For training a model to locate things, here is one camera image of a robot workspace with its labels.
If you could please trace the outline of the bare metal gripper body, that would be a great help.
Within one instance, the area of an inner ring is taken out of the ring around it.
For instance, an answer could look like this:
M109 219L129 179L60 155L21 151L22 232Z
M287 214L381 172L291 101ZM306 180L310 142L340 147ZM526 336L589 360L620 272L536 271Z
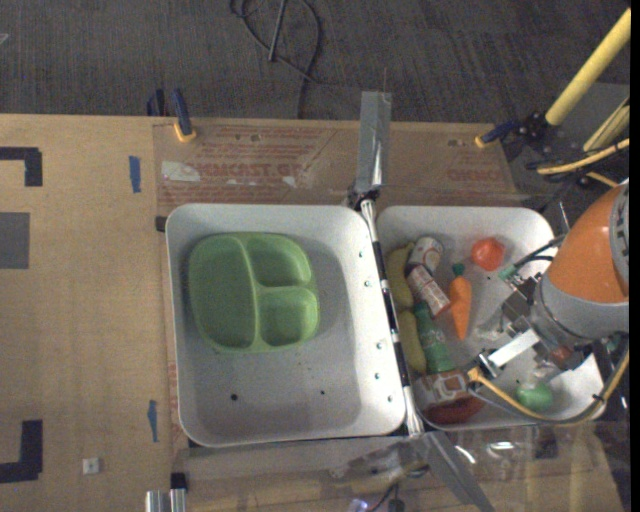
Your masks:
M530 314L527 319L531 329L519 338L529 342L531 345L540 344L543 341L540 326L542 325L544 308L538 293L538 284L538 280L529 277L517 288L517 293L527 296L530 300Z

